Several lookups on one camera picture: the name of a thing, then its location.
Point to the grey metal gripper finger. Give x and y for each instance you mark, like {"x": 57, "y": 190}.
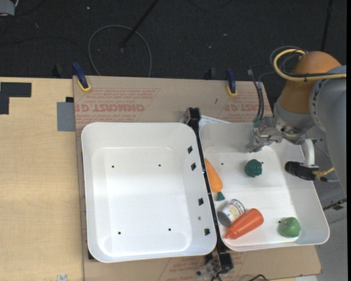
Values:
{"x": 252, "y": 147}
{"x": 266, "y": 143}

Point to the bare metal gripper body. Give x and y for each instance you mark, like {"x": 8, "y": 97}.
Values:
{"x": 270, "y": 132}

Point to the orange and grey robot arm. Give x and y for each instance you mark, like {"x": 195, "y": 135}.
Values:
{"x": 324, "y": 104}

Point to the dark green broccoli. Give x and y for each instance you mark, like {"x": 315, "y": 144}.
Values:
{"x": 253, "y": 168}

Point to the white plastic tray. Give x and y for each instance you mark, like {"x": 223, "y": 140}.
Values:
{"x": 143, "y": 198}
{"x": 263, "y": 192}

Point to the orange carrot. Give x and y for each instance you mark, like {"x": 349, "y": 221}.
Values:
{"x": 214, "y": 178}

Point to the thin black rod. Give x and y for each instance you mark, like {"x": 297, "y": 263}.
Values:
{"x": 207, "y": 171}

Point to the small printed can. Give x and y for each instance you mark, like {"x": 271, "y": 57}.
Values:
{"x": 232, "y": 211}

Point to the orange bottle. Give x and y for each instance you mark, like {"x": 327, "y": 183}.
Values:
{"x": 245, "y": 222}

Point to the green apple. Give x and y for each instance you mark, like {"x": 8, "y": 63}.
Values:
{"x": 289, "y": 227}

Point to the brown cardboard board, red print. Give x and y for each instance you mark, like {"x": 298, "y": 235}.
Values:
{"x": 152, "y": 104}

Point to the black cylinder on white bracket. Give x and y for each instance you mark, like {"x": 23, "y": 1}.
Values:
{"x": 299, "y": 170}

